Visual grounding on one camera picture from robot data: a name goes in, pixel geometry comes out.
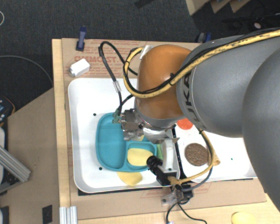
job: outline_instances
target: blue clamp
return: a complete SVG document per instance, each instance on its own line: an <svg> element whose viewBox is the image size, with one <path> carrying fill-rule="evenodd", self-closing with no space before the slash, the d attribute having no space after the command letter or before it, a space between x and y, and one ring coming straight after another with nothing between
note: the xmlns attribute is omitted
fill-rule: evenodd
<svg viewBox="0 0 280 224"><path fill-rule="evenodd" d="M84 51L85 36L86 36L86 26L81 26L80 31L79 31L79 41L77 41L76 50Z"/></svg>

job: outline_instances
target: yellow food piece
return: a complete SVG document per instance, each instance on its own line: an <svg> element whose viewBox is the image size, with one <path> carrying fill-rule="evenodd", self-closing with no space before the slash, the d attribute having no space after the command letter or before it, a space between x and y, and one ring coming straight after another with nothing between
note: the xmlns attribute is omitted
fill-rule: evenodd
<svg viewBox="0 0 280 224"><path fill-rule="evenodd" d="M231 216L232 224L257 224L255 217L248 212L236 212Z"/></svg>
<svg viewBox="0 0 280 224"><path fill-rule="evenodd" d="M142 181L142 175L139 172L117 172L118 177L127 185L135 186Z"/></svg>
<svg viewBox="0 0 280 224"><path fill-rule="evenodd" d="M134 166L146 166L146 160L153 153L143 148L130 148L127 151L127 161Z"/></svg>

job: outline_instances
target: brown round patty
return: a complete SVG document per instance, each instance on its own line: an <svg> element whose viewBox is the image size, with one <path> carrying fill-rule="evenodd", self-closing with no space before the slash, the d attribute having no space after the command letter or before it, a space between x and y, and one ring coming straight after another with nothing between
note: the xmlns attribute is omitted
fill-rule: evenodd
<svg viewBox="0 0 280 224"><path fill-rule="evenodd" d="M207 163L209 152L201 144L191 143L185 148L187 161L194 166L202 166Z"/></svg>

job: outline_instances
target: teal divided plate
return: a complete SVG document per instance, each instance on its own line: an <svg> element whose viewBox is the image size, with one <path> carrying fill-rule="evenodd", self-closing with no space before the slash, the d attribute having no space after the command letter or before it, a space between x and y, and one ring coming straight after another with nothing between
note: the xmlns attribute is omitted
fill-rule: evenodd
<svg viewBox="0 0 280 224"><path fill-rule="evenodd" d="M98 122L96 153L99 163L107 169L121 172L141 172L147 166L131 165L127 161L130 148L142 148L156 155L156 145L144 138L142 141L125 141L120 124L113 124L113 114L105 114Z"/></svg>

